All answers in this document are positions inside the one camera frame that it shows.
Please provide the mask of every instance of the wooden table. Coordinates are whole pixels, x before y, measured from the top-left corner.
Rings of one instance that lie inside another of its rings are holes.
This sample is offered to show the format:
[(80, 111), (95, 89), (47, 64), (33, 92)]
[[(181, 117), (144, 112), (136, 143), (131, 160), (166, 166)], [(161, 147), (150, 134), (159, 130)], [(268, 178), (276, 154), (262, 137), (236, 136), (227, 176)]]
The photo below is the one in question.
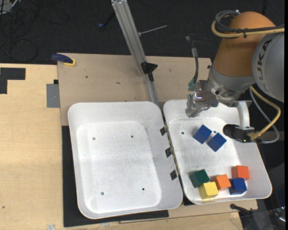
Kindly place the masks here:
[[(124, 56), (128, 62), (130, 56)], [(166, 62), (154, 75), (157, 93), (158, 75), (178, 70), (178, 58), (153, 57)], [(181, 65), (194, 72), (194, 59), (181, 59)], [(209, 59), (200, 59), (205, 68)], [(128, 229), (210, 229), (236, 230), (241, 224), (239, 214), (230, 209), (230, 202), (184, 206), (169, 210), (169, 218), (111, 222), (65, 228), (62, 195), (62, 133), (59, 108), (47, 108), (46, 85), (58, 79), (57, 65), (0, 64), (0, 68), (25, 68), (25, 80), (8, 80), (7, 94), (0, 94), (0, 230), (90, 230), (108, 226), (114, 230)], [(187, 73), (175, 81), (186, 88), (192, 78)], [(254, 199), (236, 201), (246, 209), (257, 209)]]

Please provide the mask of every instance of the yellow cable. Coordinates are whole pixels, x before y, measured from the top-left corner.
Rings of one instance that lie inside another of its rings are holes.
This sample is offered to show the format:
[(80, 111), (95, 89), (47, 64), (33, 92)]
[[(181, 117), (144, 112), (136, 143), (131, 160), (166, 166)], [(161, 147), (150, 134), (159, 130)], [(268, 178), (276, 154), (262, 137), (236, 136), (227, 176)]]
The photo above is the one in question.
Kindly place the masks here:
[(256, 89), (254, 89), (252, 86), (250, 87), (251, 91), (256, 94), (260, 99), (262, 99), (264, 102), (266, 102), (267, 104), (269, 104), (270, 106), (274, 107), (277, 110), (277, 114), (275, 116), (275, 118), (266, 126), (264, 127), (261, 131), (255, 132), (255, 133), (249, 133), (248, 136), (251, 137), (252, 139), (256, 139), (259, 136), (261, 136), (264, 132), (266, 132), (280, 117), (281, 111), (280, 108), (275, 105), (274, 103), (270, 102), (269, 100), (267, 100), (266, 98), (264, 98), (262, 95), (260, 95)]
[(278, 29), (271, 29), (271, 30), (265, 30), (265, 31), (258, 31), (258, 32), (246, 32), (246, 33), (232, 33), (232, 34), (226, 34), (226, 33), (220, 33), (215, 28), (216, 21), (213, 21), (211, 24), (211, 30), (212, 32), (219, 36), (219, 37), (225, 37), (225, 38), (233, 38), (233, 37), (240, 37), (240, 36), (249, 36), (249, 35), (261, 35), (261, 34), (274, 34), (274, 33), (284, 33), (284, 28), (278, 28)]

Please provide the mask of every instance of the blue handle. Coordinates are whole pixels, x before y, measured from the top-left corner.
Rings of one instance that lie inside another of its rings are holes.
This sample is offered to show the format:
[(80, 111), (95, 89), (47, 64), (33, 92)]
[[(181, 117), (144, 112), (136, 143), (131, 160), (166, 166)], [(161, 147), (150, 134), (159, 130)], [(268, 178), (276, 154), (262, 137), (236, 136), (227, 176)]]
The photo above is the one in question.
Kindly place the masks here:
[(71, 58), (69, 58), (65, 55), (55, 54), (55, 53), (53, 53), (51, 55), (51, 60), (60, 61), (60, 62), (64, 62), (64, 63), (73, 63)]

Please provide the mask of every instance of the blue block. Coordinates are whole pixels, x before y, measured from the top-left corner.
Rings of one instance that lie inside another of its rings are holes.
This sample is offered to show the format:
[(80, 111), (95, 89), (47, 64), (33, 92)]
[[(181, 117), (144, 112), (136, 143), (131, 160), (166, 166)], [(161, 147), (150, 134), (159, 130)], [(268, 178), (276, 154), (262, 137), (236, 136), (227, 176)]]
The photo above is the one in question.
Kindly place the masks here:
[(193, 138), (203, 144), (205, 141), (207, 141), (211, 132), (212, 131), (208, 129), (205, 125), (202, 125), (200, 129), (195, 133)]
[(226, 139), (217, 133), (210, 141), (207, 142), (207, 145), (210, 146), (213, 151), (217, 151), (225, 142)]
[(243, 194), (247, 191), (246, 184), (243, 178), (233, 178), (230, 180), (231, 187), (229, 193), (231, 195)]

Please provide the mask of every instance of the yellow cube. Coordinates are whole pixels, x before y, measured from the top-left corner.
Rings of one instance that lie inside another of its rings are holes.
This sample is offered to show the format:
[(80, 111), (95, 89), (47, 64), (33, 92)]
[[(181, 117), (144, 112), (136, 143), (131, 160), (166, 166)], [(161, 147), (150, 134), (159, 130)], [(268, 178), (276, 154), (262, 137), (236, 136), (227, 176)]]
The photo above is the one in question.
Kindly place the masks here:
[(206, 182), (198, 187), (202, 199), (214, 198), (219, 194), (215, 182)]

